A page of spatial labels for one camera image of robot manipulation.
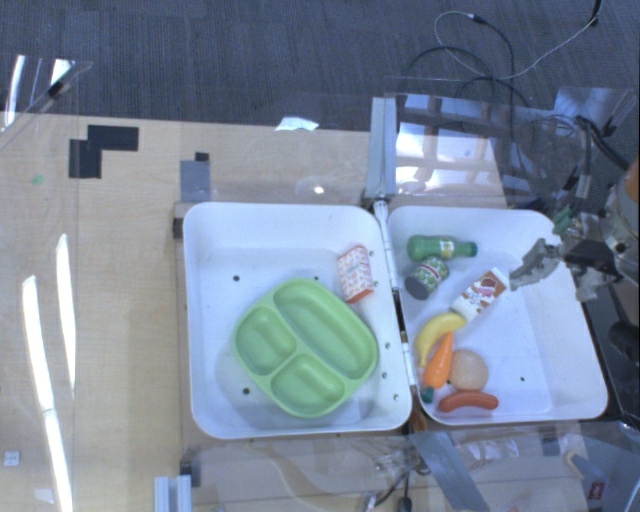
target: black bracket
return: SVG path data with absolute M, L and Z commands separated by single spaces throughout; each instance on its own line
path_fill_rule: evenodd
M 138 151 L 138 128 L 89 125 L 87 140 L 69 141 L 69 178 L 101 178 L 102 150 Z

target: green divided plate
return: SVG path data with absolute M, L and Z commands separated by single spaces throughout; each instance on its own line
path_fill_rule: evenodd
M 369 328 L 311 279 L 291 279 L 258 300 L 233 330 L 233 353 L 276 404 L 300 418 L 333 411 L 378 362 Z

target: hot dog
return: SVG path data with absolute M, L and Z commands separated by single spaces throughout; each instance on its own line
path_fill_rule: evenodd
M 473 406 L 493 410 L 498 407 L 498 403 L 498 399 L 488 393 L 482 393 L 480 391 L 456 391 L 440 400 L 438 409 L 442 412 L 451 412 L 459 407 Z

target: carrot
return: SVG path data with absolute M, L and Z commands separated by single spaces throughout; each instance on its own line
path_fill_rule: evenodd
M 453 359 L 453 332 L 446 333 L 422 375 L 422 382 L 427 387 L 422 396 L 425 402 L 433 401 L 433 390 L 444 386 L 451 372 Z

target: green can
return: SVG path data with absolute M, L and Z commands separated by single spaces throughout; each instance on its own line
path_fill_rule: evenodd
M 426 300 L 447 277 L 447 265 L 440 258 L 432 256 L 413 269 L 404 280 L 404 287 L 416 299 Z

